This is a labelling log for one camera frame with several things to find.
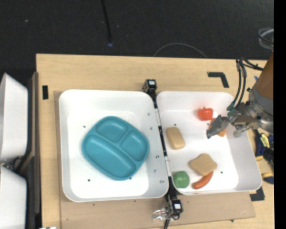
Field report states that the green toy apple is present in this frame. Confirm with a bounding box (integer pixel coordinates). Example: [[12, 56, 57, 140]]
[[172, 170, 190, 189]]

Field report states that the orange toy sausage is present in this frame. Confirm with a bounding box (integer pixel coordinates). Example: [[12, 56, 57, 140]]
[[193, 170, 214, 190]]

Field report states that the black block with thin wires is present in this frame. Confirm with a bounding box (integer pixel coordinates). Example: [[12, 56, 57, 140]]
[[142, 79, 157, 93], [167, 198, 183, 215]]

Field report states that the thin black and white rod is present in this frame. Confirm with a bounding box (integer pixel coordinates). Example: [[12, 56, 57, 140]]
[[148, 89, 175, 200]]

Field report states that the blue divided plate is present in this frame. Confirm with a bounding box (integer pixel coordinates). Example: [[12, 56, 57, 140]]
[[81, 115, 150, 181]]

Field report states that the tan toy bread roll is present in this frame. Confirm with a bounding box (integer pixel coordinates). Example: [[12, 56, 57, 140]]
[[165, 126, 186, 150]]

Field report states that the tan toy bread slice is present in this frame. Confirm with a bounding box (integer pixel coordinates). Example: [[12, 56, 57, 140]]
[[189, 153, 218, 177]]

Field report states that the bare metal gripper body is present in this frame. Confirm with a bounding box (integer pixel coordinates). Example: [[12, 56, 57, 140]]
[[228, 101, 274, 133]]

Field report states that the red toy pepper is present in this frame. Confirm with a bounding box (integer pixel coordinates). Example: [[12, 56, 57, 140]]
[[197, 106, 214, 122]]

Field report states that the white plastic tray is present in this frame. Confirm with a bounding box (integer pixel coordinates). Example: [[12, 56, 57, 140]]
[[59, 89, 170, 203], [156, 91, 263, 196]]

